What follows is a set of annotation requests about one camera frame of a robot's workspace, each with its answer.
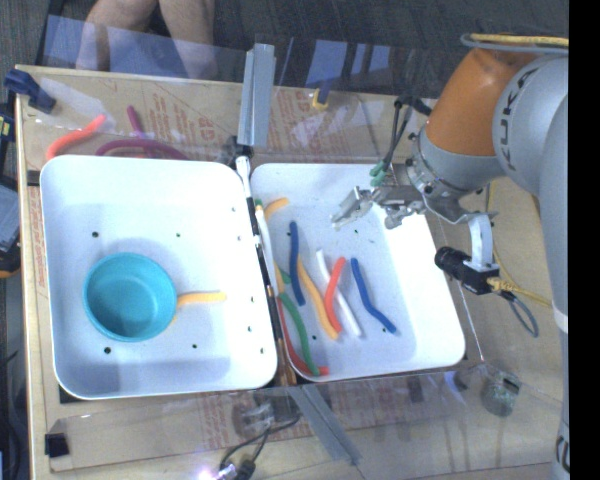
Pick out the white foam stick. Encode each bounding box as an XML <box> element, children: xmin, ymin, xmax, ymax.
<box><xmin>315</xmin><ymin>248</ymin><xmax>363</xmax><ymax>338</ymax></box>

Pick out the brown cardboard board, red print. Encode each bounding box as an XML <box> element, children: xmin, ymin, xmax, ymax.
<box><xmin>18</xmin><ymin>67</ymin><xmax>486</xmax><ymax>472</ymax></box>

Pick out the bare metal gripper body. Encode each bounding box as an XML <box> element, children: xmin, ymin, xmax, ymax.
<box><xmin>372</xmin><ymin>160</ymin><xmax>465</xmax><ymax>222</ymax></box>

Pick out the teal blue bowl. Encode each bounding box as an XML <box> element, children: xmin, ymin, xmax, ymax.
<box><xmin>82</xmin><ymin>251</ymin><xmax>179</xmax><ymax>344</ymax></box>

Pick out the blue foam stick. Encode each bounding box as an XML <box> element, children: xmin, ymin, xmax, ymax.
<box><xmin>288</xmin><ymin>220</ymin><xmax>308</xmax><ymax>307</ymax></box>
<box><xmin>349</xmin><ymin>257</ymin><xmax>398</xmax><ymax>335</ymax></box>

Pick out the white plastic tray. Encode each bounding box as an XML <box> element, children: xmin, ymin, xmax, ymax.
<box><xmin>248</xmin><ymin>161</ymin><xmax>467</xmax><ymax>384</ymax></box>
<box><xmin>38</xmin><ymin>153</ymin><xmax>280</xmax><ymax>401</ymax></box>

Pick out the green foam stick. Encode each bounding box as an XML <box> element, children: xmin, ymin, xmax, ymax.
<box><xmin>278</xmin><ymin>291</ymin><xmax>314</xmax><ymax>365</ymax></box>

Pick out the orange foam stick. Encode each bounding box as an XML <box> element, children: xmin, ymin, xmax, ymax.
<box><xmin>45</xmin><ymin>113</ymin><xmax>108</xmax><ymax>162</ymax></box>
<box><xmin>323</xmin><ymin>256</ymin><xmax>348</xmax><ymax>335</ymax></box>

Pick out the red foam stick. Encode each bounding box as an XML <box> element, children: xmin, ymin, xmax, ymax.
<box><xmin>276</xmin><ymin>295</ymin><xmax>330</xmax><ymax>378</ymax></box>

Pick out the purple foam stick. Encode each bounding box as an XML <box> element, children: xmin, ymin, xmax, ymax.
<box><xmin>125</xmin><ymin>105</ymin><xmax>147</xmax><ymax>137</ymax></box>
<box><xmin>94</xmin><ymin>137</ymin><xmax>189</xmax><ymax>162</ymax></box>

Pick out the thin black and white rod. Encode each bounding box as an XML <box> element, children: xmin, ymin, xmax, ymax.
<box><xmin>234</xmin><ymin>153</ymin><xmax>299</xmax><ymax>388</ymax></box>

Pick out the grey green round object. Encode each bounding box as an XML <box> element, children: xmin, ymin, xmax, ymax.
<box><xmin>481</xmin><ymin>370</ymin><xmax>523</xmax><ymax>418</ymax></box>

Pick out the black cylinder on white bracket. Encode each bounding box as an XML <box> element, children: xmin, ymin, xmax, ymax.
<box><xmin>433</xmin><ymin>211</ymin><xmax>502</xmax><ymax>297</ymax></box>

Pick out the person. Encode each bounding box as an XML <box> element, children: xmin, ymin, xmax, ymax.
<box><xmin>74</xmin><ymin>0</ymin><xmax>220</xmax><ymax>80</ymax></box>

